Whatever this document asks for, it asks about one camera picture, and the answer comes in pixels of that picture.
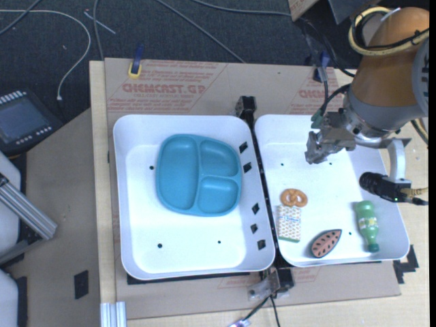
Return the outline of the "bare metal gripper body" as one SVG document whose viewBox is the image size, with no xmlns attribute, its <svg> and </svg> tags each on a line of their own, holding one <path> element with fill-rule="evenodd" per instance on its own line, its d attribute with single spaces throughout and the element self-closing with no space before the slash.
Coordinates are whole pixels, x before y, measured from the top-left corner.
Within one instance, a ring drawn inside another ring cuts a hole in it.
<svg viewBox="0 0 436 327">
<path fill-rule="evenodd" d="M 335 144 L 352 151 L 357 145 L 378 147 L 389 136 L 389 131 L 376 128 L 352 110 L 340 109 L 324 115 L 318 132 L 318 144 Z"/>
</svg>

